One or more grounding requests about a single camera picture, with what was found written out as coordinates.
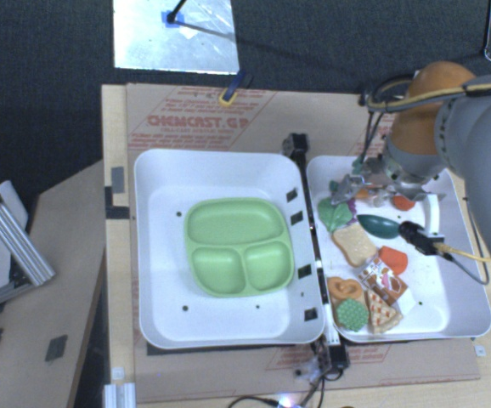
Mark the tan toy bread slice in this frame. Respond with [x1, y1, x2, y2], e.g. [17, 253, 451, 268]
[331, 222, 379, 269]

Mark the green dotted round biscuit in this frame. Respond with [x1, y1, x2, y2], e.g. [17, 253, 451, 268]
[335, 297, 370, 333]

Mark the orange toy carrot piece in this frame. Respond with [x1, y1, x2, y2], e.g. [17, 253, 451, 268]
[377, 246, 409, 276]

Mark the toy pie slice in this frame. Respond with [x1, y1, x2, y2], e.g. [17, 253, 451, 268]
[364, 289, 404, 336]

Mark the small printed carton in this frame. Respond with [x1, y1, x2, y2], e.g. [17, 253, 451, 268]
[357, 256, 417, 314]

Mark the white plastic tray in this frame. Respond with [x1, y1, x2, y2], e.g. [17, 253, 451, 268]
[133, 148, 326, 350]
[306, 155, 491, 343]

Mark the brown toy pretzel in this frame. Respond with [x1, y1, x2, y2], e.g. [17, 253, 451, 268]
[326, 275, 365, 308]

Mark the black cylinder on white bracket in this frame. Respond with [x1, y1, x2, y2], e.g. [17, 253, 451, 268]
[398, 193, 447, 257]

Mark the thin black and white rod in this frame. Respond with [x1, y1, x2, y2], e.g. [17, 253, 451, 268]
[295, 150, 341, 349]

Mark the red orange toy tomato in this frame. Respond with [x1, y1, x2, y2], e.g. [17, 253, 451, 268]
[392, 194, 417, 213]

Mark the green toy lettuce leaf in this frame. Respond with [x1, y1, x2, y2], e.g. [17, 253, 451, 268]
[317, 196, 353, 234]

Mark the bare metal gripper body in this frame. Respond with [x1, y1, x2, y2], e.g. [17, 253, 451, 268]
[358, 156, 436, 202]

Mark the brown cardboard board red print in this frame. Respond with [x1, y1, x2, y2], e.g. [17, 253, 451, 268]
[124, 82, 483, 403]

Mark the dark green oval toy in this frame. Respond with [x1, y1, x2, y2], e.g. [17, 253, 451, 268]
[356, 213, 401, 241]

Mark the green divided plate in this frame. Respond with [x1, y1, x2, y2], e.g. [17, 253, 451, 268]
[183, 197, 296, 299]

